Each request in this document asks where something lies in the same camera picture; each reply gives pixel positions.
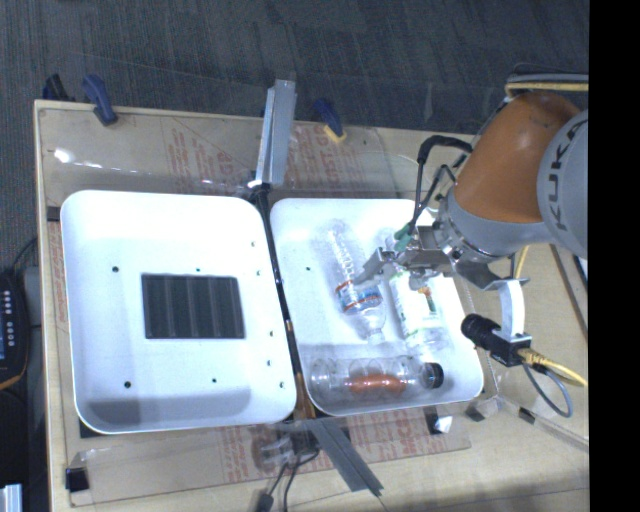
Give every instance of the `clear plastic bottle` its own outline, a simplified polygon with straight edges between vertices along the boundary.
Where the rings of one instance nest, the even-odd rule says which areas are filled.
[[[385,305],[376,284],[355,286],[354,277],[365,263],[364,252],[353,231],[343,221],[336,220],[326,229],[331,254],[331,285],[340,310],[353,322],[356,332],[370,343],[385,341],[382,327],[386,321]]]
[[[316,359],[310,392],[322,403],[398,400],[439,388],[442,366],[409,355],[357,359]]]
[[[419,290],[412,290],[410,272],[401,265],[394,265],[394,268],[389,288],[407,346],[414,353],[420,353],[424,348],[428,352],[445,348],[451,343],[451,338],[442,322],[429,281]]]

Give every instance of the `gray carpet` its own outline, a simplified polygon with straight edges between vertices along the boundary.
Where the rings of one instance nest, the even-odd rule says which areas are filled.
[[[322,97],[346,124],[475,133],[516,64],[588,73],[589,23],[588,0],[3,1],[0,265],[36,235],[32,102],[53,73],[79,101],[96,73],[117,105],[249,116],[295,78],[300,120]]]

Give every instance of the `white tray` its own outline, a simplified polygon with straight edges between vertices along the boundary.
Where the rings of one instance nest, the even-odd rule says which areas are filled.
[[[383,332],[391,343],[369,345],[355,333],[339,311],[326,279],[326,261],[317,250],[318,232],[331,219],[349,224],[370,256],[377,247],[385,247],[385,238],[400,229],[413,214],[413,201],[405,199],[283,199],[271,211],[271,223],[285,296],[300,354],[304,380],[311,400],[322,411],[334,416],[421,407],[468,401],[483,386],[483,374],[473,343],[462,335],[464,312],[451,278],[433,280],[443,318],[452,344],[433,353],[433,361],[444,370],[443,385],[410,397],[378,401],[343,400],[327,404],[310,385],[310,371],[318,359],[375,358],[406,353],[402,331],[393,307],[390,290],[381,285],[387,305]],[[430,223],[428,212],[420,223]]]
[[[273,423],[295,382],[262,219],[241,199],[81,191],[61,211],[80,418],[114,434]],[[237,279],[241,339],[148,339],[142,274]]]

